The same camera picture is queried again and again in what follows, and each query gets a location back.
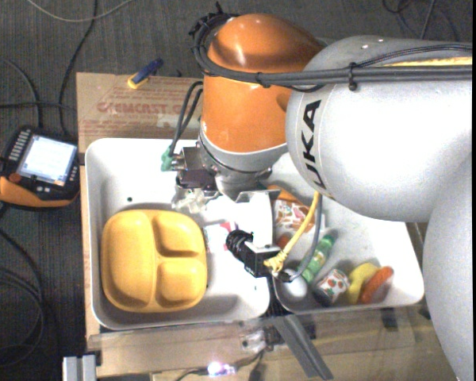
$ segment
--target gray carpet floor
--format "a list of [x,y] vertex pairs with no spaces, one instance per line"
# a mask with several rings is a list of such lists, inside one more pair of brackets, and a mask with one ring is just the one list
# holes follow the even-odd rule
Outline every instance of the gray carpet floor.
[[[33,0],[65,18],[88,18],[94,0]],[[105,13],[126,0],[98,0]],[[76,57],[67,85],[64,75],[90,21],[67,22],[41,12],[26,0],[0,0],[0,103],[31,102],[35,96],[19,67],[33,83],[37,98],[75,109],[77,71],[131,75],[161,57],[158,75],[200,77],[188,34],[219,2],[232,13],[273,13],[317,37],[338,40],[353,35],[473,40],[473,0],[136,0],[95,20]],[[0,109],[0,151],[19,126],[36,124],[32,107]],[[44,127],[59,132],[58,111],[42,106]],[[64,111],[65,129],[77,135],[76,111]],[[38,348],[19,364],[0,368],[0,380],[59,379],[61,356],[85,352],[83,258],[79,200],[42,213],[8,209],[0,230],[19,244],[40,272],[49,306],[47,327]],[[0,236],[0,265],[32,282],[24,259]],[[18,290],[0,286],[0,347],[17,343],[36,320],[36,307]]]

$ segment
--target cable tie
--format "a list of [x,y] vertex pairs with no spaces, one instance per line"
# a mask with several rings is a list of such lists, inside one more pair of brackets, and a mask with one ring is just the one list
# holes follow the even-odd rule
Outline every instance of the cable tie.
[[268,85],[267,83],[263,82],[260,77],[263,73],[262,72],[256,72],[255,74],[255,81],[261,85],[262,87],[264,87],[265,89],[267,89],[268,87],[270,87],[271,85]]
[[356,64],[356,62],[350,62],[349,63],[349,73],[347,74],[347,79],[349,81],[349,90],[350,91],[355,91],[356,89],[358,89],[358,85],[356,84],[355,80],[354,80],[354,75],[352,74],[352,70],[357,67],[358,65]]

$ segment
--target white sink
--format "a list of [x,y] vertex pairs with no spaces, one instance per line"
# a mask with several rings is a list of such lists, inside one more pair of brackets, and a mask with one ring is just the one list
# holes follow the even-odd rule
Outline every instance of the white sink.
[[[160,170],[160,157],[170,140],[106,138],[86,151],[86,182],[90,219],[90,272],[92,308],[108,329],[138,329],[208,321],[248,320],[261,316],[270,303],[265,278],[254,278],[231,252],[207,255],[208,287],[202,300],[188,310],[172,313],[135,314],[118,309],[105,297],[99,269],[99,242],[107,220],[122,210],[170,210],[175,195],[175,172]],[[181,140],[179,146],[192,146]],[[268,195],[255,202],[251,218],[245,203],[219,197],[207,211],[191,217],[202,227],[233,220],[246,231],[263,231],[271,238],[272,215]]]
[[[106,138],[97,140],[86,151],[86,184],[89,203],[91,296],[95,317],[108,329],[138,329],[212,321],[241,321],[265,313],[271,296],[265,278],[256,279],[244,270],[231,252],[208,254],[209,283],[203,299],[193,308],[169,314],[134,314],[112,305],[105,297],[100,280],[99,241],[106,221],[128,209],[171,209],[175,195],[175,172],[161,172],[160,157],[170,140]],[[193,146],[192,140],[178,142]],[[310,203],[313,190],[296,172],[285,154],[274,165],[266,184],[275,183]],[[262,238],[272,238],[272,213],[269,200],[261,199],[253,207],[234,203],[220,196],[210,201],[207,211],[192,216],[200,225],[236,221],[240,228]],[[374,306],[345,306],[338,303],[323,308],[312,298],[293,303],[284,299],[275,280],[275,293],[281,304],[296,314],[335,310],[360,310],[371,307],[405,306],[419,302],[424,294],[420,266],[404,223],[379,221],[358,215],[324,198],[324,220],[335,229],[338,240],[317,278],[332,267],[350,270],[365,261],[394,269],[390,291],[383,302]],[[286,263],[299,261],[310,245],[302,236]]]

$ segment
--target cardboard sheet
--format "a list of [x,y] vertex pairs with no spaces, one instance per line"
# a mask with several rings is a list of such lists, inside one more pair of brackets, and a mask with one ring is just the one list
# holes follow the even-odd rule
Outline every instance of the cardboard sheet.
[[[151,76],[135,90],[127,84],[129,77],[82,72],[76,75],[80,154],[104,137],[172,138],[186,93],[192,83],[200,80]],[[201,107],[202,98],[182,138],[198,137]]]

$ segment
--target packaged item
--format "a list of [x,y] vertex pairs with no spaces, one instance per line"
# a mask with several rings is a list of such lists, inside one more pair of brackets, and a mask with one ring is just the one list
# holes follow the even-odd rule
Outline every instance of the packaged item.
[[[277,246],[283,248],[289,239],[300,229],[301,223],[303,223],[309,212],[309,207],[281,187],[270,185],[268,189],[279,189],[281,191],[273,204],[274,240]],[[313,217],[304,233],[310,232],[314,224],[315,218]]]
[[382,302],[390,290],[392,279],[392,267],[381,267],[367,283],[363,284],[358,302],[362,304]]
[[328,307],[333,305],[348,288],[349,278],[341,270],[333,268],[313,288],[313,296],[322,306]]
[[379,271],[379,267],[372,263],[363,263],[349,273],[349,281],[351,285],[346,292],[347,301],[351,305],[358,303],[358,297],[362,290],[363,284],[372,278]]
[[311,283],[313,281],[317,273],[323,267],[324,263],[326,263],[334,244],[335,238],[329,234],[326,234],[319,240],[309,265],[301,273],[301,276],[305,278],[307,283]]

